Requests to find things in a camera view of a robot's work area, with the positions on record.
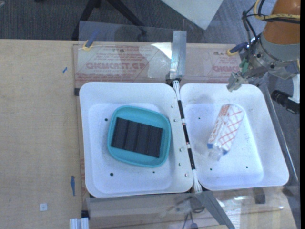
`white plastic bin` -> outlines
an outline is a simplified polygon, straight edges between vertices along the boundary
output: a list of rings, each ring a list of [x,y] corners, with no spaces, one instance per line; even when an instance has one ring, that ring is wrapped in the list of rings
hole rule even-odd
[[[186,84],[181,100],[199,182],[210,190],[284,185],[288,169],[262,92],[243,85],[229,92],[225,84]],[[80,90],[85,181],[97,198],[181,193],[193,185],[179,107],[173,88],[163,83],[87,83]],[[245,112],[231,151],[220,161],[208,159],[206,144],[223,104]],[[172,129],[169,157],[156,168],[114,159],[107,150],[112,113],[123,105],[157,111]]]

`table surface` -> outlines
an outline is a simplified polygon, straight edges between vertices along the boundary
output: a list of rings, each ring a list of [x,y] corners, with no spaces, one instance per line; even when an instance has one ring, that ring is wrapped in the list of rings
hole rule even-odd
[[[81,217],[74,44],[0,40],[0,228],[68,228]],[[268,189],[282,208],[249,210],[240,228],[296,228],[281,187]]]

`teal plastic container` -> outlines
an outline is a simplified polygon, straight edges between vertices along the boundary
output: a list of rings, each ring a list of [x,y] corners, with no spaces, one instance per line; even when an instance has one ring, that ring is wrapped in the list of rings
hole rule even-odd
[[[138,123],[162,128],[161,146],[159,157],[152,157],[111,146],[113,133],[115,129],[116,119],[122,118]],[[161,113],[135,106],[121,106],[117,108],[111,117],[107,147],[111,156],[122,162],[142,166],[142,167],[158,167],[167,159],[171,145],[171,124],[169,120]]]

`yellow cable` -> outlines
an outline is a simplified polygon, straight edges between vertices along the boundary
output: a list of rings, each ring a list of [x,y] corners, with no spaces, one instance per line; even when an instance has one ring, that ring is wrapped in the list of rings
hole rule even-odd
[[[279,13],[279,14],[271,14],[271,15],[266,15],[266,16],[262,16],[262,15],[258,15],[257,14],[257,6],[259,4],[261,0],[257,0],[254,8],[253,8],[253,13],[254,16],[259,19],[259,20],[267,20],[267,19],[275,19],[275,18],[287,18],[287,19],[293,19],[296,21],[300,21],[301,20],[301,16],[300,15],[294,15],[294,14],[283,14],[283,13]]]
[[[230,52],[230,50],[231,50],[231,49],[228,49],[228,50],[226,51],[226,53],[227,53],[228,56],[233,56],[233,55],[236,55],[236,54],[239,53],[238,51],[232,53],[232,52]]]
[[[91,46],[88,48],[88,47],[86,47],[87,42],[88,42],[88,40],[85,41],[85,43],[84,43],[84,45],[82,46],[82,48],[83,48],[85,51],[90,51],[91,48],[93,47],[93,43],[92,43]]]
[[[300,59],[297,59],[296,66],[297,66],[298,71],[300,72]]]

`black cable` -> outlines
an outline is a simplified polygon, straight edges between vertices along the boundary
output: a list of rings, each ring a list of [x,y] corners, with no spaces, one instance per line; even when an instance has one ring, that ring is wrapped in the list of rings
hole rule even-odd
[[[190,212],[190,215],[192,220],[191,229],[198,229],[198,225],[193,221],[192,212]]]
[[[248,15],[245,15],[244,17],[248,18],[248,17],[251,17],[251,16],[267,16],[265,14],[248,14]],[[280,22],[287,22],[287,23],[294,23],[294,24],[300,24],[300,20],[298,19],[295,19],[295,18],[288,18],[288,17],[277,17],[277,18],[270,18],[270,19],[262,19],[261,21],[265,21],[265,22],[274,22],[274,21],[280,21]]]
[[[187,214],[187,215],[186,215],[185,220],[184,220],[184,224],[183,224],[183,226],[182,226],[182,228],[181,228],[181,229],[184,229],[184,227],[185,227],[185,224],[186,224],[186,221],[187,221],[188,217],[189,217],[189,214]]]
[[[254,3],[252,6],[251,6],[251,8],[249,8],[249,9],[248,9],[248,11],[246,11],[246,12],[244,11],[244,13],[245,13],[245,14],[247,14],[248,12],[250,12],[250,11],[251,11],[251,9],[253,9],[253,8],[254,8],[254,6],[255,6],[255,3]]]
[[[251,36],[250,36],[250,29],[249,29],[249,26],[248,26],[248,23],[245,19],[243,19],[243,24],[244,24],[244,28],[247,32],[247,36],[248,36],[248,43],[250,43],[251,41]]]
[[[259,6],[258,6],[258,13],[260,14],[261,11],[262,11],[262,7],[263,7],[263,4],[264,4],[265,0],[261,0]]]
[[[251,25],[251,23],[249,22],[248,19],[245,19],[245,20],[246,20],[248,26],[250,27],[250,29],[251,29],[251,31],[252,31],[252,34],[253,34],[253,36],[255,37],[255,40],[257,40],[257,35],[256,35],[256,33],[255,33],[254,28],[252,27],[252,25]]]
[[[199,214],[199,213],[203,212],[204,209],[205,209],[205,207],[202,207],[201,209],[194,209],[194,210],[192,210],[192,212],[196,213],[196,214]]]

